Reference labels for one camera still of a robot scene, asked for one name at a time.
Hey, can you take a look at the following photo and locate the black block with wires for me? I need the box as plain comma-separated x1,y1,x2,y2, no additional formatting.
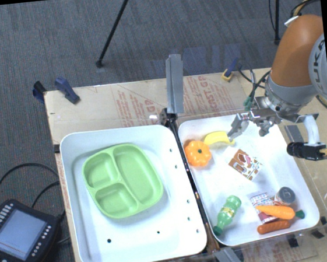
157,107,179,128

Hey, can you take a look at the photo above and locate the white plastic tray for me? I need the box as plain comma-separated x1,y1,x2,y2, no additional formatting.
57,119,210,262
176,106,324,252

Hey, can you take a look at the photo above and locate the green plastic bottle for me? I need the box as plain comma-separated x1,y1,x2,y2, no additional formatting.
208,194,246,237

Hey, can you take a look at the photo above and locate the black cylinder on white bracket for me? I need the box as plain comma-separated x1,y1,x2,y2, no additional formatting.
282,111,327,165

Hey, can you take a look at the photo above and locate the green divided plate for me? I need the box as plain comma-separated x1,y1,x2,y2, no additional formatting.
79,139,168,223

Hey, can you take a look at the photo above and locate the brown sausage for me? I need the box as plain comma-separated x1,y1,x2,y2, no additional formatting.
255,218,292,236

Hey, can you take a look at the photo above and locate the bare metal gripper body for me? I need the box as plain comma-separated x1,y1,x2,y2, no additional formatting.
247,91,304,130

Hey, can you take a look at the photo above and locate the yellow banana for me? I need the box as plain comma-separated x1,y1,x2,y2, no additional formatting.
202,129,237,150

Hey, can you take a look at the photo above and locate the black tripod leg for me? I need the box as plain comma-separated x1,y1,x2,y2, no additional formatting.
87,0,142,69
268,0,289,47

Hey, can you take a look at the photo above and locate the red and white packet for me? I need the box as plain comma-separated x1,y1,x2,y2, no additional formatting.
249,190,280,225

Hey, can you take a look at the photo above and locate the orange carrot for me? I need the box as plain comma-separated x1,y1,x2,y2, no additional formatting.
254,200,306,225

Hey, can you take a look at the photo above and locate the small silver can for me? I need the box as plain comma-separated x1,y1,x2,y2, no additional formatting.
272,185,297,208

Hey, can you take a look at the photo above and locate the brown and white carton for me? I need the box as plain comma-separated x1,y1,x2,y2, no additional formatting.
226,146,265,184

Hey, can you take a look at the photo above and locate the brown cardboard board red print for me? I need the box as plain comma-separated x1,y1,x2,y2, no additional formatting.
43,58,327,262

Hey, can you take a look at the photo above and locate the orange toy pumpkin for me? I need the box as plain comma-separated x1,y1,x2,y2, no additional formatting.
182,138,215,170

